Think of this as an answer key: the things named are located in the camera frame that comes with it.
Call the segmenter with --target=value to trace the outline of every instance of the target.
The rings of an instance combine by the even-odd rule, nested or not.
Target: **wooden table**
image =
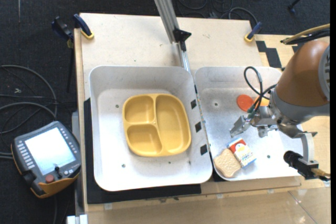
[[[201,184],[201,195],[133,200],[108,204],[86,202],[86,164],[83,102],[89,97],[88,75],[97,65],[179,66],[177,48],[171,45],[159,17],[81,14],[95,37],[86,40],[75,29],[75,57],[80,144],[82,154],[83,208],[89,223],[331,223],[331,188],[320,180],[280,177]],[[244,36],[249,21],[178,18],[190,31],[187,53],[192,74],[202,66],[269,66],[256,41],[275,48],[282,66],[293,55],[287,36],[257,35],[251,43]],[[330,171],[330,119],[316,117],[303,128],[317,131],[315,159]]]

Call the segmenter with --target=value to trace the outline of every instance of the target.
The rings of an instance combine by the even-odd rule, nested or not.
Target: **yellow divided plate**
[[[188,117],[182,102],[165,93],[128,98],[122,109],[129,148],[146,157],[184,152],[191,142]]]

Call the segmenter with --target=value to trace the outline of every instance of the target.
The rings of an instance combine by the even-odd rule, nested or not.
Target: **red button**
[[[55,178],[53,175],[47,175],[46,176],[46,183],[49,184],[51,182],[54,182],[55,181]]]

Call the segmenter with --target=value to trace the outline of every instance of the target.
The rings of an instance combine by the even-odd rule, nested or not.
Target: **black bracket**
[[[176,42],[180,42],[181,50],[186,51],[185,41],[191,36],[191,33],[176,28],[173,30],[173,34]]]

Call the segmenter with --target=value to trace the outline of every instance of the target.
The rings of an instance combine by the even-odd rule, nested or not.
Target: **slice of bread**
[[[214,164],[216,169],[227,178],[233,177],[234,173],[241,169],[239,161],[228,148],[214,158]]]

